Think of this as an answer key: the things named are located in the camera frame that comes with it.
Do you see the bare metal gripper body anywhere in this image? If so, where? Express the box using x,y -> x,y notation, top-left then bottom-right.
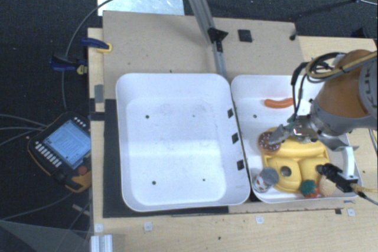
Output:
283,116 -> 319,143

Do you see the brown sprinkled doughnut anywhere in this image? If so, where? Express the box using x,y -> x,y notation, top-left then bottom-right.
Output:
258,131 -> 282,155

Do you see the yellow divided plate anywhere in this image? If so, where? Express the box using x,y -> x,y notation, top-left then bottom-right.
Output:
260,138 -> 331,194

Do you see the orange sausage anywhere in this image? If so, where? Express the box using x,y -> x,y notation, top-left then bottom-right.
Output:
263,97 -> 294,109

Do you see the white plastic tray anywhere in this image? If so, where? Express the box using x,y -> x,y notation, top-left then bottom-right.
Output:
230,74 -> 364,205
115,73 -> 252,213

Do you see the small can with grey lid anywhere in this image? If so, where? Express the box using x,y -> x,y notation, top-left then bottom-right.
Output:
254,166 -> 280,194

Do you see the red strawberry with green leaves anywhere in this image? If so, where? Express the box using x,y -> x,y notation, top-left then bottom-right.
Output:
299,179 -> 320,199

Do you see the beige bread roll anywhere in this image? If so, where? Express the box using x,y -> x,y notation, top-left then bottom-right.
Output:
318,176 -> 338,198

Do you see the brown cardboard board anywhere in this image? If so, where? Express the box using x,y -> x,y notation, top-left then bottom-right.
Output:
102,10 -> 345,216

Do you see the black cylinder on white bracket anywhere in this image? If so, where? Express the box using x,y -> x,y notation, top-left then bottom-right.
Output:
317,146 -> 360,194

